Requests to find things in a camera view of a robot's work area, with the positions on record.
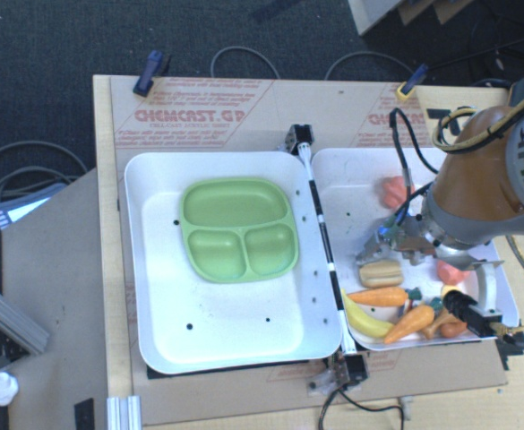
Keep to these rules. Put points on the thin black and white rod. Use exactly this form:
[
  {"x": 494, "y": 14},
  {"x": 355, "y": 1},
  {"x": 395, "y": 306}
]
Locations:
[{"x": 320, "y": 215}]

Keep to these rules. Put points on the black cylinder on white bracket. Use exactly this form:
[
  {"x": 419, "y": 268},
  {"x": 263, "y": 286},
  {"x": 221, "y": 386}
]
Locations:
[{"x": 465, "y": 309}]

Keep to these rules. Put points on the brown toy chicken drumstick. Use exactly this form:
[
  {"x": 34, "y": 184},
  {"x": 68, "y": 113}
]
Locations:
[{"x": 440, "y": 323}]

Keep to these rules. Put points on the green divided plate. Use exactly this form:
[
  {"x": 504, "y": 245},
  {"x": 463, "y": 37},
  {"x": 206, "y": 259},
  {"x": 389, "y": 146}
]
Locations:
[{"x": 239, "y": 229}]

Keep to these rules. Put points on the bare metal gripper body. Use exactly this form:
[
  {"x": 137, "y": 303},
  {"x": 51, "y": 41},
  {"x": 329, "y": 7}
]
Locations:
[{"x": 423, "y": 240}]

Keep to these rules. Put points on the tan toy bread bun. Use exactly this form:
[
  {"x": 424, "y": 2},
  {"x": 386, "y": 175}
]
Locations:
[{"x": 380, "y": 273}]

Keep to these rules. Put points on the white plastic tray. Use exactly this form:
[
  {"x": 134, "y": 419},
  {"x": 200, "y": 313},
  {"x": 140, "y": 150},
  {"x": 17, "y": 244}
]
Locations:
[
  {"x": 355, "y": 186},
  {"x": 225, "y": 320}
]

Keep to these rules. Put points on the brown cardboard board red print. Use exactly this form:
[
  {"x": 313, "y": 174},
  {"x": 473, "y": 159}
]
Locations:
[{"x": 252, "y": 105}]

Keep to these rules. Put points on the pink toy food piece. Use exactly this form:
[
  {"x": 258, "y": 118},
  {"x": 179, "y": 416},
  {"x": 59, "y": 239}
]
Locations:
[{"x": 450, "y": 273}]

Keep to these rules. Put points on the yellow banana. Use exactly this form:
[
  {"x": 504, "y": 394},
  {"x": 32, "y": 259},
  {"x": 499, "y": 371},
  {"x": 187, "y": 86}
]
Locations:
[{"x": 364, "y": 323}]

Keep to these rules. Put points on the pink toy shrimp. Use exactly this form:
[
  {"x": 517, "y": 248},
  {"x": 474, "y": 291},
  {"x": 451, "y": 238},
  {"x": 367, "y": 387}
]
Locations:
[{"x": 393, "y": 191}]

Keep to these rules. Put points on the orange toy carrot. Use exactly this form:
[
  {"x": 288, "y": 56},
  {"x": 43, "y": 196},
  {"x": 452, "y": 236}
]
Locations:
[
  {"x": 411, "y": 323},
  {"x": 380, "y": 297}
]

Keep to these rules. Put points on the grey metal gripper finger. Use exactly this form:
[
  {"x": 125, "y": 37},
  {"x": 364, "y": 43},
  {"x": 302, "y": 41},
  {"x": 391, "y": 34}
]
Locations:
[
  {"x": 371, "y": 254},
  {"x": 376, "y": 239}
]

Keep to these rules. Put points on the pale yellow toy food piece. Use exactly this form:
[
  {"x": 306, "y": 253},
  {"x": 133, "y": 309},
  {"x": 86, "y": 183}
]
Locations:
[{"x": 449, "y": 289}]

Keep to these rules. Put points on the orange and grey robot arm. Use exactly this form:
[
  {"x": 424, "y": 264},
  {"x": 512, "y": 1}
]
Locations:
[{"x": 481, "y": 182}]

